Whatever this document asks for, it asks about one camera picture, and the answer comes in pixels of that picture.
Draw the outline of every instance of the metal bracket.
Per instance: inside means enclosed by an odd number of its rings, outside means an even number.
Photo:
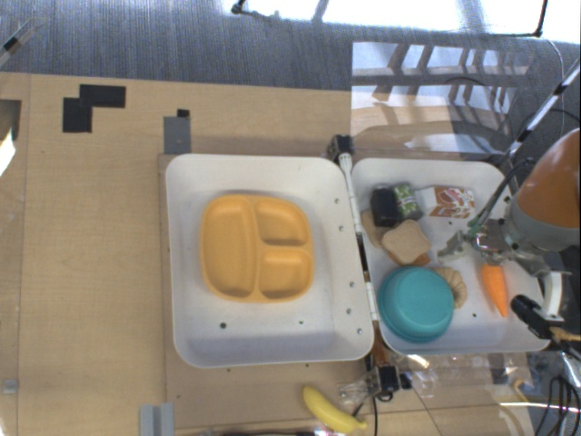
[[[173,404],[142,405],[139,411],[140,436],[174,436]]]
[[[191,151],[190,118],[185,116],[165,116],[163,118],[163,152],[168,155],[179,155],[189,154]]]
[[[329,145],[327,145],[327,158],[339,164],[339,157],[342,154],[353,155],[353,139],[350,135],[333,135]]]
[[[547,317],[538,303],[522,294],[513,298],[510,307],[520,321],[525,323],[539,339],[553,339],[550,328],[563,323],[563,319],[556,316],[554,318]]]

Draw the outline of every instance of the cable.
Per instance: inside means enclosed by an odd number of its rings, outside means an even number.
[[[559,418],[557,419],[555,426],[551,429],[551,431],[547,434],[549,435],[556,435],[557,432],[560,430],[561,426],[563,425],[563,420],[569,413],[569,405],[571,405],[571,388],[568,386],[568,382],[566,382],[563,378],[559,376]],[[566,404],[563,405],[564,400],[564,391],[566,391]]]
[[[523,141],[527,138],[527,135],[532,133],[537,126],[545,119],[547,113],[553,108],[553,105],[557,102],[559,98],[563,98],[563,93],[565,90],[579,77],[581,74],[581,63],[580,58],[577,58],[573,63],[569,71],[567,71],[566,77],[558,84],[553,93],[541,104],[537,112],[533,115],[532,119],[527,123],[527,126],[517,138],[517,141],[511,146],[509,156],[514,156],[523,144]]]
[[[579,429],[579,422],[581,420],[581,401],[579,400],[579,393],[573,386],[571,386],[571,391],[573,392],[573,395],[575,396],[575,400],[577,402],[577,416],[575,417],[575,426],[571,431],[571,436],[576,436],[577,430]]]
[[[480,211],[480,213],[477,215],[477,217],[468,223],[470,226],[470,229],[468,230],[468,234],[467,234],[468,238],[476,237],[476,234],[478,233],[478,231],[480,231],[480,229],[484,225],[484,223],[487,222],[487,219],[490,216],[490,214],[492,213],[492,209],[496,205],[498,198],[500,197],[502,192],[505,190],[505,187],[507,187],[510,180],[515,176],[517,171],[524,166],[531,166],[533,164],[535,164],[535,160],[533,160],[532,158],[525,158],[524,160],[521,160],[520,162],[515,163],[515,165],[511,168],[511,170],[505,176],[505,179],[502,181],[502,183],[500,183],[500,185],[495,190],[495,192],[492,194],[490,199],[488,199],[487,204]]]
[[[551,112],[561,112],[563,114],[566,114],[570,118],[573,118],[578,123],[581,123],[581,119],[576,114],[572,114],[571,112],[568,112],[567,110],[563,110],[562,108],[551,108],[549,111],[551,111]]]
[[[543,0],[543,6],[541,7],[541,15],[538,18],[538,26],[535,32],[532,34],[534,37],[540,37],[543,34],[543,23],[545,22],[545,14],[547,13],[548,0]]]
[[[551,428],[551,431],[547,433],[547,436],[557,435],[557,432],[562,427],[566,416],[570,413],[570,406],[573,396],[575,396],[576,400],[576,419],[575,426],[571,432],[571,436],[575,436],[577,430],[579,429],[579,421],[581,418],[581,402],[579,400],[579,394],[576,391],[575,387],[572,386],[571,383],[561,375],[554,377],[553,379],[551,379],[551,382],[549,383],[547,406],[545,408],[545,411],[543,412],[543,417],[541,418],[541,421],[537,426],[535,436],[538,436],[541,428],[543,427],[543,423],[545,422],[545,419],[548,415],[548,411],[551,408],[551,402],[553,401],[553,385],[555,384],[555,382],[558,382],[559,385],[558,419],[556,421],[555,426],[553,426],[553,428]]]
[[[379,427],[378,404],[375,402],[375,397],[372,397],[371,399],[373,400],[373,415],[375,415],[375,429],[373,430],[373,436],[378,436],[378,427]]]
[[[359,411],[361,410],[361,407],[363,407],[364,403],[365,403],[365,400],[363,400],[363,402],[357,406],[357,409],[355,409],[353,411],[353,413],[351,414],[351,417],[355,418],[355,417],[357,417],[357,415],[359,415]]]
[[[565,62],[563,61],[563,56],[561,55],[561,52],[556,47],[556,45],[553,41],[547,39],[547,42],[549,45],[551,45],[551,47],[553,47],[553,50],[555,50],[556,55],[559,57],[559,65],[561,67],[561,79],[565,79]],[[562,112],[565,111],[565,96],[564,95],[561,95],[561,109],[560,110]],[[561,117],[561,133],[559,134],[559,137],[561,137],[563,135],[564,131],[565,131],[565,115],[563,114]]]
[[[548,385],[548,399],[547,399],[547,406],[545,408],[545,411],[543,412],[543,417],[541,418],[540,423],[537,426],[537,429],[535,430],[535,436],[538,436],[538,433],[541,431],[541,427],[543,426],[543,423],[545,422],[545,418],[548,415],[548,410],[551,407],[551,401],[553,400],[553,383],[556,381],[556,377],[553,378],[551,380],[551,382]]]
[[[483,82],[479,81],[478,79],[473,79],[471,77],[468,76],[454,76],[454,77],[450,77],[449,79],[447,79],[446,81],[444,81],[444,84],[449,84],[451,81],[456,81],[456,80],[462,80],[462,81],[470,81],[471,83],[474,84],[478,84],[478,85],[482,85],[483,87],[487,87],[488,89],[490,89],[489,85],[484,84]]]

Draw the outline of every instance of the teal bowl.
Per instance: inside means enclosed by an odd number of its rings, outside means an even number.
[[[381,320],[400,338],[429,342],[448,329],[454,296],[437,273],[408,266],[386,277],[379,288],[378,307]]]

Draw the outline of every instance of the white tray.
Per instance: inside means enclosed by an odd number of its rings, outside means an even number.
[[[415,189],[438,184],[468,188],[475,195],[479,212],[503,179],[500,171],[486,163],[374,158],[358,162],[352,177],[362,212],[369,209],[369,199],[374,188],[380,184],[404,182],[410,183]],[[506,206],[503,199],[508,195],[505,191],[499,199],[492,213],[493,218],[503,216]],[[432,249],[428,253],[432,263],[428,267],[438,266],[437,251],[446,246],[447,240],[456,231],[466,230],[467,222],[430,216],[423,216],[419,220],[422,231],[432,242]],[[367,235],[364,236],[364,243],[369,274],[378,291],[385,276],[398,266],[383,250],[374,247]],[[531,352],[545,348],[548,341],[539,340],[512,311],[507,318],[500,316],[480,281],[481,265],[480,255],[472,250],[468,251],[467,256],[446,263],[446,266],[462,274],[468,288],[468,300],[454,311],[452,323],[443,336],[433,342],[407,342],[382,323],[381,333],[389,347],[404,354]],[[535,278],[513,262],[504,265],[504,272],[509,300],[517,294],[525,294],[542,304],[542,293]]]
[[[170,163],[166,184],[173,339],[186,362],[226,367],[349,361],[369,351],[367,294],[338,166],[320,158],[186,154]],[[315,253],[314,281],[305,295],[290,302],[242,303],[206,287],[199,261],[202,212],[225,193],[272,195],[305,212]]]

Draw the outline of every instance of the banana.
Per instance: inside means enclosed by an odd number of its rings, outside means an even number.
[[[350,433],[357,428],[362,430],[367,428],[365,421],[359,421],[348,413],[340,411],[315,388],[303,387],[302,399],[310,412],[333,431]]]

